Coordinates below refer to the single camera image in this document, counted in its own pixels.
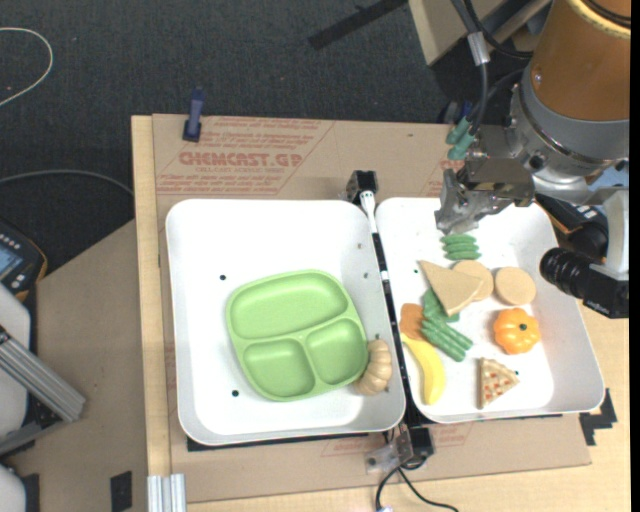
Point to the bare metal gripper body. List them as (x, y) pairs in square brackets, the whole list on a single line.
[(500, 172)]

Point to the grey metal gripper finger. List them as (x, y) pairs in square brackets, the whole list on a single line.
[(450, 200), (480, 210)]

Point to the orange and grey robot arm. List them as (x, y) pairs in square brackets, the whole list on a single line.
[(580, 60)]

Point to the green pea pods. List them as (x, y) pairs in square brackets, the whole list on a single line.
[(461, 247)]

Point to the beige round biscuit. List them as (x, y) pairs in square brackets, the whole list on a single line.
[(482, 275), (515, 286)]

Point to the beige triangular bread slice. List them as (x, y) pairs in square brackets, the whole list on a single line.
[(452, 287)]

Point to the thin black and white rod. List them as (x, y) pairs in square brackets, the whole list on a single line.
[(382, 260)]

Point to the green beans bundle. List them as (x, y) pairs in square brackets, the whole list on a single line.
[(432, 307), (447, 340)]

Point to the orange pumpkin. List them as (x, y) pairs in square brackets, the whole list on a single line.
[(515, 332)]

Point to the orange wavy chip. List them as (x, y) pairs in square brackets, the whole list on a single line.
[(410, 322)]

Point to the yellow banana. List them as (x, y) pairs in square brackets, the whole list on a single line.
[(432, 375)]

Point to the pizza slice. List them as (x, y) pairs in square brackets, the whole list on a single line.
[(492, 382)]

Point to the white plastic tray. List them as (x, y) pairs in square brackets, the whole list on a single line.
[(280, 235), (550, 370)]

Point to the beige pumpkin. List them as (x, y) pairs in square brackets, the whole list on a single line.
[(376, 370)]

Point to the green divided plate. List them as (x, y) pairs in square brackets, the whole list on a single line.
[(290, 305)]

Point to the brown cardboard board red print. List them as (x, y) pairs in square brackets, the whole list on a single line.
[(250, 160)]

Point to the black cylinder on white bracket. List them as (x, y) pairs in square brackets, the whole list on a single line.
[(595, 285)]

